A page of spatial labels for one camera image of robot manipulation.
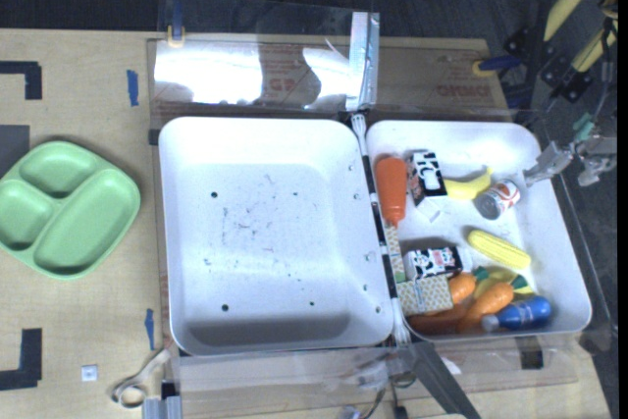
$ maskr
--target soda can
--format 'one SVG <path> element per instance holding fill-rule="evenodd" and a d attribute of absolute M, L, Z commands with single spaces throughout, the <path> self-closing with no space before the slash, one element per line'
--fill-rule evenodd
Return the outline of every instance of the soda can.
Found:
<path fill-rule="evenodd" d="M 478 195 L 473 202 L 485 219 L 496 220 L 519 199 L 519 187 L 512 180 L 503 179 Z"/>

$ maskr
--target orange object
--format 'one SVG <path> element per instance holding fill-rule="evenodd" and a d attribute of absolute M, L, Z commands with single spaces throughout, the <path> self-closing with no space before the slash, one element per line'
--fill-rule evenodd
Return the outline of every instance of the orange object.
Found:
<path fill-rule="evenodd" d="M 495 283 L 471 304 L 467 314 L 458 322 L 456 331 L 461 333 L 479 326 L 485 314 L 495 314 L 503 309 L 514 299 L 515 289 L 525 284 L 527 282 L 522 276 L 517 276 L 511 283 Z"/>
<path fill-rule="evenodd" d="M 489 276 L 489 272 L 484 267 L 478 267 L 473 273 L 460 273 L 449 280 L 449 293 L 454 304 L 462 302 L 475 290 L 478 280 L 483 280 Z"/>
<path fill-rule="evenodd" d="M 424 314 L 410 316 L 408 323 L 419 334 L 426 336 L 451 334 L 454 332 L 456 324 L 466 313 L 467 307 L 464 304 L 456 304 L 447 311 L 441 311 L 431 316 Z"/>
<path fill-rule="evenodd" d="M 397 227 L 405 217 L 407 172 L 398 157 L 387 157 L 375 166 L 375 180 L 384 220 Z"/>

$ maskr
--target yellow corn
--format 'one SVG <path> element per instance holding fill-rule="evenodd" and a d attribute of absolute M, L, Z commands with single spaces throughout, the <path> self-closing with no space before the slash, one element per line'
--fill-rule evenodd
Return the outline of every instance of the yellow corn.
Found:
<path fill-rule="evenodd" d="M 522 249 L 501 237 L 475 229 L 467 237 L 469 244 L 492 260 L 512 269 L 525 269 L 532 259 Z"/>

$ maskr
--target blue bottle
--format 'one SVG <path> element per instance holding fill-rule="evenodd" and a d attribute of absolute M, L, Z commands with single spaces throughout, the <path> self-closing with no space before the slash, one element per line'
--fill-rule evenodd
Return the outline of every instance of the blue bottle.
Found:
<path fill-rule="evenodd" d="M 496 314 L 482 317 L 485 332 L 499 328 L 508 330 L 529 329 L 542 326 L 551 315 L 551 304 L 540 295 L 508 304 Z"/>

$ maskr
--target wooden table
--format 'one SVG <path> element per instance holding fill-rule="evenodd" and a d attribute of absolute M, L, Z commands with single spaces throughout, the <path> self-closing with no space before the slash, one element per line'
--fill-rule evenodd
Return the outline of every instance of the wooden table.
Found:
<path fill-rule="evenodd" d="M 20 418 L 132 418 L 110 398 L 112 388 L 138 372 L 149 357 L 144 327 L 162 321 L 155 224 L 152 147 L 148 144 L 147 40 L 156 33 L 0 30 L 0 60 L 37 61 L 43 99 L 25 100 L 24 77 L 0 75 L 0 124 L 29 125 L 30 146 L 51 139 L 76 142 L 126 171 L 139 185 L 139 214 L 120 245 L 94 272 L 75 281 L 49 279 L 0 253 L 0 370 L 18 366 L 22 329 L 43 331 L 43 371 L 37 388 L 0 392 L 0 416 Z M 486 48 L 478 41 L 459 41 Z M 127 71 L 138 75 L 138 105 L 131 106 Z M 608 417 L 591 357 L 575 346 L 575 382 L 500 392 L 470 393 L 483 417 Z M 82 382 L 83 365 L 98 366 L 98 380 Z M 160 372 L 145 384 L 158 395 Z M 411 416 L 443 411 L 430 397 L 404 402 Z M 199 413 L 186 417 L 203 417 Z M 336 418 L 338 410 L 250 417 Z M 383 405 L 373 418 L 392 417 Z"/>

